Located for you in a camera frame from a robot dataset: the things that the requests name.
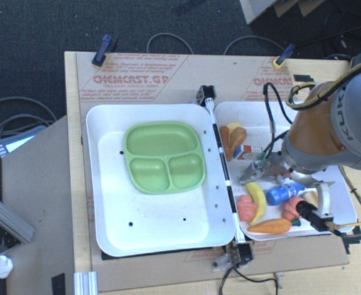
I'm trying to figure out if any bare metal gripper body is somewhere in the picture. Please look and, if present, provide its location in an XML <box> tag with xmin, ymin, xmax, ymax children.
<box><xmin>260</xmin><ymin>160</ymin><xmax>318</xmax><ymax>188</ymax></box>

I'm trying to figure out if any black cylinder on white bracket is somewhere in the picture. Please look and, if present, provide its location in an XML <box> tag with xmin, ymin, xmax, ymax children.
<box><xmin>295</xmin><ymin>180</ymin><xmax>335</xmax><ymax>233</ymax></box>

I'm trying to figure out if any black block with thin wires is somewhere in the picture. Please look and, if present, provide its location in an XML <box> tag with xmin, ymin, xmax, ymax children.
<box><xmin>211</xmin><ymin>241</ymin><xmax>255</xmax><ymax>272</ymax></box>
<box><xmin>195</xmin><ymin>85</ymin><xmax>216</xmax><ymax>106</ymax></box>

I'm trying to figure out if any green divided plate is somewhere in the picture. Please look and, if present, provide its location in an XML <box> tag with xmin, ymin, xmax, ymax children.
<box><xmin>124</xmin><ymin>121</ymin><xmax>207</xmax><ymax>195</ymax></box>

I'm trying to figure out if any white orange and blue carton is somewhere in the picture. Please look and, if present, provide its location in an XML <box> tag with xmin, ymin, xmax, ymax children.
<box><xmin>232</xmin><ymin>144</ymin><xmax>264</xmax><ymax>161</ymax></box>

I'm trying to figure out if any yellow banana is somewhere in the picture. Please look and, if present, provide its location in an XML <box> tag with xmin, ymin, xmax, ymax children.
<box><xmin>245</xmin><ymin>181</ymin><xmax>268</xmax><ymax>227</ymax></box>

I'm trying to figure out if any orange sausage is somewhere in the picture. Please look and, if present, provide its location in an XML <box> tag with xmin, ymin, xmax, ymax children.
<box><xmin>219</xmin><ymin>125</ymin><xmax>234</xmax><ymax>162</ymax></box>

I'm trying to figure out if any brown cardboard board red print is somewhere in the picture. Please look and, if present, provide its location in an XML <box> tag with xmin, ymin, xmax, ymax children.
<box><xmin>75</xmin><ymin>52</ymin><xmax>351</xmax><ymax>293</ymax></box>

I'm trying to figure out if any orange and yellow toy drumstick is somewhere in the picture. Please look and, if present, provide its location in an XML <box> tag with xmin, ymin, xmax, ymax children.
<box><xmin>226</xmin><ymin>122</ymin><xmax>248</xmax><ymax>154</ymax></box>

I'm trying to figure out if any pink and orange toy food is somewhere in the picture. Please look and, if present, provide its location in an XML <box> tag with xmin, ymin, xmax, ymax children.
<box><xmin>282</xmin><ymin>196</ymin><xmax>306</xmax><ymax>222</ymax></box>

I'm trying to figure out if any orange carrot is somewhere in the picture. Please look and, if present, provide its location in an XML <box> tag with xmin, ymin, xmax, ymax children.
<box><xmin>247</xmin><ymin>218</ymin><xmax>302</xmax><ymax>235</ymax></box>

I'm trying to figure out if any white plastic tray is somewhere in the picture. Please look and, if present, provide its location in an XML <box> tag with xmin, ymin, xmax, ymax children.
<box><xmin>213</xmin><ymin>100</ymin><xmax>358</xmax><ymax>242</ymax></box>
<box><xmin>85</xmin><ymin>103</ymin><xmax>237</xmax><ymax>258</ymax></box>

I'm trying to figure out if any blue plastic bottle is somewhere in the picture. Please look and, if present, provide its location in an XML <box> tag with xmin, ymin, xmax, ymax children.
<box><xmin>265</xmin><ymin>178</ymin><xmax>306</xmax><ymax>207</ymax></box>

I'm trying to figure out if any thin black and white rod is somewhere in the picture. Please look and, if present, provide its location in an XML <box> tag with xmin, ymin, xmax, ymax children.
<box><xmin>205</xmin><ymin>98</ymin><xmax>246</xmax><ymax>244</ymax></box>

